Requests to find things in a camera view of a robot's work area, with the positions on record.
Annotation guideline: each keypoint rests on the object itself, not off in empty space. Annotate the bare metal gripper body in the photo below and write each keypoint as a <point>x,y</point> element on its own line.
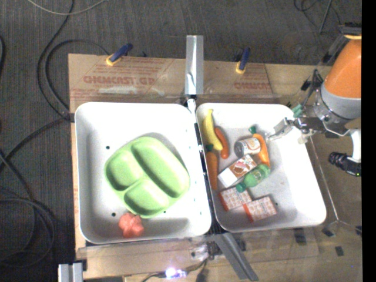
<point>318,122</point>

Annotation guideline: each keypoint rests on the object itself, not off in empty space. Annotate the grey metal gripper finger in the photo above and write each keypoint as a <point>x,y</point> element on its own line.
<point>274,135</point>
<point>284,124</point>

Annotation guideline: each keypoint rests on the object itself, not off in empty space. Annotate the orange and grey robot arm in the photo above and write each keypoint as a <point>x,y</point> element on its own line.
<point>345,75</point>

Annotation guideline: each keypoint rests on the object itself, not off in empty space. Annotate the orange carrot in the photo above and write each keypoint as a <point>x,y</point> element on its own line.
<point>211,169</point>
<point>263,151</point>

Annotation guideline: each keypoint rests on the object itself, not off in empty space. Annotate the small white and orange can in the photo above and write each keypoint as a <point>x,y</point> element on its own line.
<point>248,147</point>

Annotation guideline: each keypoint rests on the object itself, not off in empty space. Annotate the green bottle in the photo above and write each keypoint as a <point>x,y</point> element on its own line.
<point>255,176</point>

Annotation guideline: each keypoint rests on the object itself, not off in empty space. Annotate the white and brown carton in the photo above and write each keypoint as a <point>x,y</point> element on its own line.
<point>236,170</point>

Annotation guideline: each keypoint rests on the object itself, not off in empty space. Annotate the orange sausage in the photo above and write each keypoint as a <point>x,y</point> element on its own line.
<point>223,144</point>

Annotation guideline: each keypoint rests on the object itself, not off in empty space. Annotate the white plastic tray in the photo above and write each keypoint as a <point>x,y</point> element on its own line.
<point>94,163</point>
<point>296,187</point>

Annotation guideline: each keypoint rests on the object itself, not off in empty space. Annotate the yellow banana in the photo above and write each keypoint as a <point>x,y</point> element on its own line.
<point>209,128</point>

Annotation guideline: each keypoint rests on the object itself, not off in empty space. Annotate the orange and white packet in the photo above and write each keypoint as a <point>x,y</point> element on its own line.
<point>235,198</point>
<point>261,208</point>

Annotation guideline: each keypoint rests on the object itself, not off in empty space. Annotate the green divided plate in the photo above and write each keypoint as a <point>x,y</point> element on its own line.
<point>147,175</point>

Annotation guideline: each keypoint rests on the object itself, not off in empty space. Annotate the brown cardboard board red print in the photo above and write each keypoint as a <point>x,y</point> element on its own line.
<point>123,78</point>

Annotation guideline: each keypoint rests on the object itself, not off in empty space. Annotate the pink lumpy toy food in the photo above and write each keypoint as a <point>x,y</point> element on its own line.
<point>131,225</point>

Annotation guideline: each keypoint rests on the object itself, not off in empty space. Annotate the black cylinder on white bracket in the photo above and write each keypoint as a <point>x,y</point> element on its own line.
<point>348,163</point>

